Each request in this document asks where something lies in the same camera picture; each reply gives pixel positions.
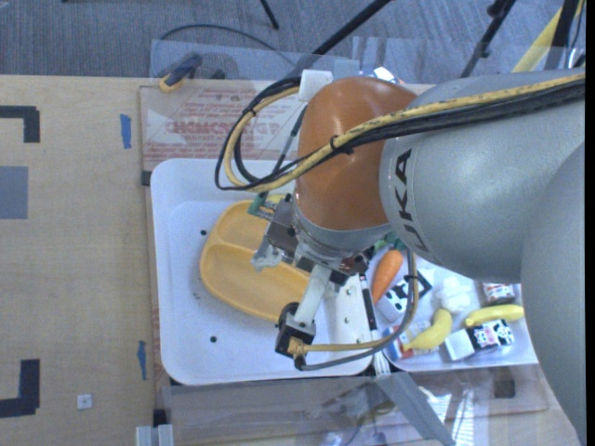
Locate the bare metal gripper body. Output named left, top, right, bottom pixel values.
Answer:
left=263, top=199, right=371, bottom=288

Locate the yellow divided plate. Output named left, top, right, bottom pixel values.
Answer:
left=199, top=198, right=313, bottom=323

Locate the white plastic tray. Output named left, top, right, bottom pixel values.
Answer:
left=149, top=157, right=376, bottom=387
left=366, top=243, right=541, bottom=374

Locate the orange carrot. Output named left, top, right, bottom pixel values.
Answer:
left=370, top=235, right=405, bottom=306

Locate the thin black and white rod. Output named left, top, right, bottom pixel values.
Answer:
left=359, top=272, right=390, bottom=378

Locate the black and white cow carton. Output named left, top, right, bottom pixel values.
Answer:
left=443, top=319, right=516, bottom=362
left=375, top=269, right=436, bottom=323

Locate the red and blue small carton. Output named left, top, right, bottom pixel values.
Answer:
left=382, top=320, right=432, bottom=361

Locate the yellow banana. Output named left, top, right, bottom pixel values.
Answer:
left=464, top=303, right=525, bottom=329
left=402, top=308, right=454, bottom=353

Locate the red and white small can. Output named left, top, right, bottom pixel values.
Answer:
left=482, top=282, right=517, bottom=304

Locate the black cylinder on white bracket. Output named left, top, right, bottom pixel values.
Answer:
left=273, top=265, right=334, bottom=360

